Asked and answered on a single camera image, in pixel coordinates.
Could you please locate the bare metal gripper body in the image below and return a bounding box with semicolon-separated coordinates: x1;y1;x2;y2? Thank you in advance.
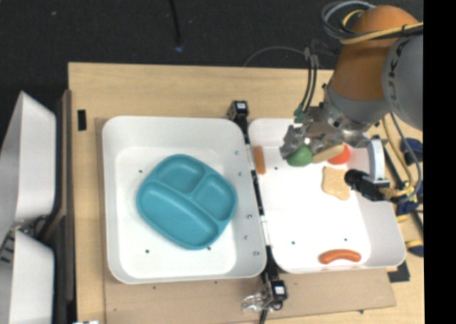
294;102;372;148

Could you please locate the green apple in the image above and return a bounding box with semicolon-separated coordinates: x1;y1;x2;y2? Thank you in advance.
286;144;314;168

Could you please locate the red-orange tomato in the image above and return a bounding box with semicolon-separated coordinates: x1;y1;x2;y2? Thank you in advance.
327;144;351;166

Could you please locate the pale orange carrot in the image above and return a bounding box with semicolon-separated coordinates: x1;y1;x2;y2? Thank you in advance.
252;145;267;175

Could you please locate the beige bread slice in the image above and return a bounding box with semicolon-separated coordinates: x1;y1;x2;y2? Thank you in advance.
321;166;351;202

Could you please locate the thin black and white rod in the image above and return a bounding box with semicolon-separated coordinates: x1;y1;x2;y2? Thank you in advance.
239;117;279;281

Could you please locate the white plastic tray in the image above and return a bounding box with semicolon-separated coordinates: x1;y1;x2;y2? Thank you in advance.
247;117;407;275
101;115;268;285

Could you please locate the orange sausage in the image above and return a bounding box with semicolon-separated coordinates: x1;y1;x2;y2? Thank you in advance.
318;249;362;266

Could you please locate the blue divided plate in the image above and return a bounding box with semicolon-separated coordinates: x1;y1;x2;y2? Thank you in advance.
135;153;239;251

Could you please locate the black cylinder on white bracket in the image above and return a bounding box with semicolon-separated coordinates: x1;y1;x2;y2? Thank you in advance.
343;138;392;203

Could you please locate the black block with thin wires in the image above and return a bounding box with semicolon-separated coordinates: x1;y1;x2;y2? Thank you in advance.
264;278;289;304
227;100;249;120

